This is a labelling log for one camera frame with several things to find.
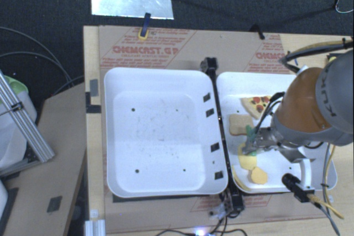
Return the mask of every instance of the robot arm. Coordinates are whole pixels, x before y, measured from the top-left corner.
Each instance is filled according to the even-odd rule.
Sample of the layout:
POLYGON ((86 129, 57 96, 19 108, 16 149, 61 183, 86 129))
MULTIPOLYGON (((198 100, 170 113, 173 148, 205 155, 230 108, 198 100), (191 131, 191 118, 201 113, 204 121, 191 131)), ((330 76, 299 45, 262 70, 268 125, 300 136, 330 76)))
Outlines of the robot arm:
POLYGON ((298 72, 268 128, 255 128, 244 154, 278 149, 291 162, 305 158, 297 148, 312 141, 353 142, 353 50, 324 69, 298 72))

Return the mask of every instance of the green lid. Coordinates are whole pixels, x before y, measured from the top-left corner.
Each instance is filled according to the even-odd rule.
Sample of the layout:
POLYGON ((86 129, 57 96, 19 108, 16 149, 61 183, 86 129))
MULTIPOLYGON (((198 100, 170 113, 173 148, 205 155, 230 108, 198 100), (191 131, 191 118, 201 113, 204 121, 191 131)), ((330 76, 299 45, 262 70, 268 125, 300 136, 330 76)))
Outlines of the green lid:
POLYGON ((27 87, 22 84, 21 82, 11 78, 11 77, 8 77, 8 76, 5 76, 5 79, 6 81, 9 83, 10 87, 12 88, 12 90, 15 92, 15 94, 19 94, 23 91, 26 91, 28 93, 28 89, 27 87))

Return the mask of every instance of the dark floor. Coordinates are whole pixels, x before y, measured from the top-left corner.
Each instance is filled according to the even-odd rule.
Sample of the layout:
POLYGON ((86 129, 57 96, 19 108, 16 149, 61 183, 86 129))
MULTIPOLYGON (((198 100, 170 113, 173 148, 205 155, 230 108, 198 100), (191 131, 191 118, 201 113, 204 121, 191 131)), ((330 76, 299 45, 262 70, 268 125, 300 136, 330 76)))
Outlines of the dark floor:
MULTIPOLYGON (((91 0, 0 0, 0 26, 26 33, 47 46, 72 78, 83 74, 84 25, 141 25, 141 19, 91 15, 91 0)), ((353 35, 353 13, 333 10, 334 0, 173 0, 174 20, 152 20, 153 27, 353 35)), ((340 0, 342 11, 353 0, 340 0)), ((1 55, 30 51, 48 56, 31 40, 0 29, 0 69, 24 82, 40 108, 66 81, 61 71, 39 57, 1 55)))

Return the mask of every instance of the pepperoni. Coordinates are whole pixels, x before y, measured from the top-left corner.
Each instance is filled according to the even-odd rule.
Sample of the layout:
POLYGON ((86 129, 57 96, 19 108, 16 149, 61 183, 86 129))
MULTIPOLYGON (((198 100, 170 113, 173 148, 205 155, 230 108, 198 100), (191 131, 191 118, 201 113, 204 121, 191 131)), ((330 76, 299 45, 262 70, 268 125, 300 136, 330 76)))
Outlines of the pepperoni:
POLYGON ((255 103, 259 103, 259 102, 261 101, 261 99, 260 99, 259 97, 254 97, 254 98, 253 98, 253 101, 254 101, 255 103))
POLYGON ((256 109, 259 113, 262 113, 262 111, 264 110, 264 107, 259 104, 256 106, 256 109))

